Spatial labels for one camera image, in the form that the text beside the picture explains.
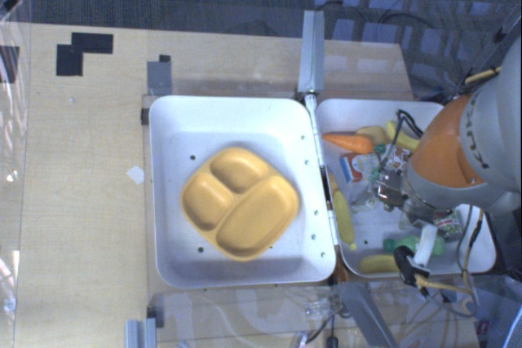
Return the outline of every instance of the table top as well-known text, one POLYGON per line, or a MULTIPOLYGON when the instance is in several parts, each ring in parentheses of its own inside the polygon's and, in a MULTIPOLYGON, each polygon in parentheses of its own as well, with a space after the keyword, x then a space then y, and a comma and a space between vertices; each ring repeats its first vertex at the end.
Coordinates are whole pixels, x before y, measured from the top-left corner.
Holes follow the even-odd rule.
MULTIPOLYGON (((144 319, 149 302, 146 196, 129 171, 144 168, 147 62, 169 55, 173 83, 189 93, 211 92, 225 80, 255 95, 249 82, 257 80, 283 95, 297 81, 301 40, 33 24, 30 51, 15 346, 123 346, 125 322, 144 319), (86 53, 82 77, 58 77, 56 46, 71 44, 72 33, 112 34, 113 53, 86 53)), ((354 72, 348 97, 412 99, 400 50, 328 41, 325 71, 337 77, 336 68, 350 68, 358 51, 384 55, 392 71, 354 72)), ((308 286, 173 292, 171 305, 185 316, 172 338, 199 338, 197 346, 288 346, 295 331, 316 323, 304 318, 306 294, 308 286), (246 320, 250 311, 266 323, 246 320)), ((407 308, 399 311, 405 316, 407 308)), ((391 318, 397 308, 383 314, 391 318)), ((339 327, 362 341, 353 321, 339 327)), ((463 331, 472 327, 467 321, 459 327, 459 341, 473 333, 463 331)))

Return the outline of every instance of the carrot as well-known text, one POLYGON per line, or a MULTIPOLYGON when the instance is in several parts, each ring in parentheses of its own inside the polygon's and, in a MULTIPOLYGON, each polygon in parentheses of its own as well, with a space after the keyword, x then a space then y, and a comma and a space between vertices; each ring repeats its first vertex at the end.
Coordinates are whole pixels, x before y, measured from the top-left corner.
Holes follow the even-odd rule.
POLYGON ((322 138, 348 151, 370 154, 374 150, 372 140, 364 135, 323 134, 322 138))

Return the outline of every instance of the green bottle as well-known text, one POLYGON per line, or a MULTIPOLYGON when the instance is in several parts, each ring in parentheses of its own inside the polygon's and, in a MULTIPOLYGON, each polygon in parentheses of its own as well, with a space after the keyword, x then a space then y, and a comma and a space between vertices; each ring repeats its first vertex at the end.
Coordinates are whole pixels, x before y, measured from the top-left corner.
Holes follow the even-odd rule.
MULTIPOLYGON (((414 253, 417 252, 418 242, 420 241, 420 236, 409 235, 401 240, 393 240, 391 238, 387 238, 383 241, 383 249, 386 253, 392 253, 393 250, 402 245, 411 249, 414 253)), ((445 251, 445 241, 442 236, 437 236, 435 238, 435 244, 433 245, 433 250, 431 251, 431 255, 435 255, 436 257, 443 255, 445 251)))

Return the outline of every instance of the wooden table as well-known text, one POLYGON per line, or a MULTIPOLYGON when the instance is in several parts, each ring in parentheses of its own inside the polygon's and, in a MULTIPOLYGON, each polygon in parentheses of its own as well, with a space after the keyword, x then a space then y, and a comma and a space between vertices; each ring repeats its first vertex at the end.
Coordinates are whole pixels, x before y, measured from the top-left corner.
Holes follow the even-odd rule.
MULTIPOLYGON (((189 93, 227 80, 228 86, 246 86, 247 93, 252 81, 265 82, 283 95, 296 84, 300 48, 299 39, 33 25, 17 348, 122 347, 125 322, 145 317, 144 185, 127 171, 144 167, 139 115, 147 61, 170 55, 174 84, 189 93), (84 54, 83 77, 57 77, 56 45, 70 44, 72 32, 113 34, 113 53, 84 54)), ((330 85, 343 87, 347 96, 411 98, 397 51, 379 54, 375 46, 327 42, 325 54, 330 85), (358 51, 373 54, 369 59, 381 60, 383 67, 365 73, 371 62, 357 67, 358 51), (345 85, 343 69, 352 71, 345 85)), ((274 305, 284 304, 275 302, 279 296, 273 290, 256 290, 266 295, 265 302, 251 306, 260 315, 264 310, 269 317, 274 305)), ((225 315, 235 333, 245 329, 245 336, 191 346, 289 346, 292 333, 281 332, 274 340, 255 334, 244 319, 235 323, 234 313, 227 314, 234 301, 219 294, 225 299, 211 296, 212 312, 225 315)), ((191 306, 180 311, 190 315, 188 326, 197 322, 197 309, 210 312, 210 302, 197 307, 182 293, 176 300, 180 308, 191 306)), ((467 321, 458 322, 459 337, 467 340, 464 335, 472 333, 467 321)), ((347 341, 362 341, 353 322, 339 327, 347 341)))

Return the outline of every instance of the yellow plate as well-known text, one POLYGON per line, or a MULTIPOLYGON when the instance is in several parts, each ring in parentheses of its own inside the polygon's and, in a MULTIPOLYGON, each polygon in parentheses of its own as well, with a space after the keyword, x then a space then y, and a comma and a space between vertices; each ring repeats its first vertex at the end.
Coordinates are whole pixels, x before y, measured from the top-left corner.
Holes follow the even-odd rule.
POLYGON ((226 148, 185 183, 185 218, 215 248, 236 261, 257 258, 276 242, 299 209, 292 185, 244 148, 226 148))

